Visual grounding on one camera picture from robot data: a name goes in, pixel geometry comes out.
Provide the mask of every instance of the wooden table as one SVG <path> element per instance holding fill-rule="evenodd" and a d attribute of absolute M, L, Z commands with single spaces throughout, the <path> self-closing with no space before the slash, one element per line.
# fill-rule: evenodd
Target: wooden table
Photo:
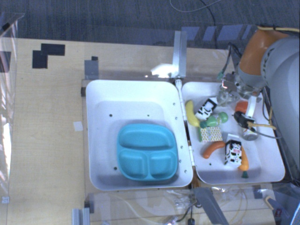
<path fill-rule="evenodd" d="M 42 43 L 64 44 L 65 56 L 48 56 L 48 69 L 33 69 L 32 51 L 40 50 Z M 216 76 L 226 54 L 222 50 L 189 48 L 187 74 Z M 173 48 L 18 39 L 8 225 L 69 225 L 72 209 L 83 208 L 83 132 L 75 129 L 74 122 L 83 121 L 80 91 L 84 61 L 91 60 L 92 56 L 99 58 L 100 71 L 110 74 L 139 71 L 146 75 L 158 64 L 171 64 Z M 146 203 L 153 209 L 165 208 L 170 214 L 178 212 L 174 202 L 163 197 L 165 193 L 120 193 L 118 199 L 112 199 L 114 194 L 99 193 L 96 199 L 103 201 L 102 216 L 110 218 L 110 224 L 153 224 L 150 220 L 161 222 L 163 214 L 153 215 L 141 204 Z M 243 204 L 240 208 L 225 208 L 225 215 L 230 219 L 243 215 L 243 221 L 252 221 L 252 224 L 274 224 L 271 210 L 262 200 L 249 198 L 247 204 L 248 210 L 242 212 L 238 209 L 245 209 Z M 133 217 L 114 219 L 114 214 L 128 211 Z M 196 221 L 209 224 L 203 209 L 195 213 Z M 134 216 L 146 218 L 138 220 Z"/>

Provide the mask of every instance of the dark floor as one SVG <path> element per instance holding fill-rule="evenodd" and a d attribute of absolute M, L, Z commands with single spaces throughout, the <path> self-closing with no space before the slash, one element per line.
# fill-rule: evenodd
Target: dark floor
<path fill-rule="evenodd" d="M 185 10 L 203 6 L 199 0 L 172 2 Z M 25 14 L 21 38 L 168 45 L 174 30 L 187 30 L 197 46 L 199 31 L 216 23 L 300 24 L 300 0 L 224 0 L 193 13 L 174 10 L 169 0 L 0 0 L 0 6 L 0 12 Z"/>

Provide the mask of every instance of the white tray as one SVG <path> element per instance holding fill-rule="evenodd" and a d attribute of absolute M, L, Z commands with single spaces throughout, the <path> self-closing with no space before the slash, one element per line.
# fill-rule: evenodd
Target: white tray
<path fill-rule="evenodd" d="M 178 91 L 168 82 L 95 80 L 86 88 L 90 180 L 100 190 L 184 187 L 193 178 Z M 132 123 L 170 129 L 176 139 L 178 169 L 168 180 L 127 179 L 118 169 L 117 135 Z"/>
<path fill-rule="evenodd" d="M 220 83 L 216 82 L 188 82 L 182 88 L 185 102 L 193 100 L 196 110 L 209 97 L 216 97 Z M 263 102 L 257 103 L 254 118 L 256 123 L 266 124 L 267 121 L 262 113 Z M 225 141 L 226 134 L 239 135 L 240 127 L 234 120 L 234 110 L 230 107 L 217 107 L 215 113 L 226 112 L 228 121 L 220 126 L 222 137 Z M 241 139 L 249 160 L 249 178 L 242 178 L 242 171 L 236 167 L 224 165 L 225 148 L 218 149 L 212 153 L 209 159 L 202 157 L 205 149 L 211 142 L 199 142 L 197 129 L 188 125 L 190 139 L 194 150 L 194 159 L 199 178 L 208 184 L 233 184 L 233 183 L 256 183 L 281 181 L 285 175 L 285 167 L 275 139 L 259 136 L 255 141 Z M 259 127 L 261 133 L 274 136 L 270 128 Z"/>

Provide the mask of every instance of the blue bowl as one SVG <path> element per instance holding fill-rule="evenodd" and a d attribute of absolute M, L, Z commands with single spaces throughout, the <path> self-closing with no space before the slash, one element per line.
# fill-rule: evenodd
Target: blue bowl
<path fill-rule="evenodd" d="M 118 134 L 117 156 L 121 173 L 131 180 L 162 181 L 177 171 L 174 134 L 160 125 L 124 126 Z"/>

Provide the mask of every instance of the green bottle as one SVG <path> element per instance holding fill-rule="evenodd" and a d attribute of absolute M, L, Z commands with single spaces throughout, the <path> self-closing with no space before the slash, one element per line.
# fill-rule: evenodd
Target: green bottle
<path fill-rule="evenodd" d="M 206 121 L 200 122 L 201 128 L 206 127 L 216 127 L 221 123 L 225 123 L 228 121 L 228 115 L 225 112 L 220 112 L 218 114 L 211 115 Z"/>

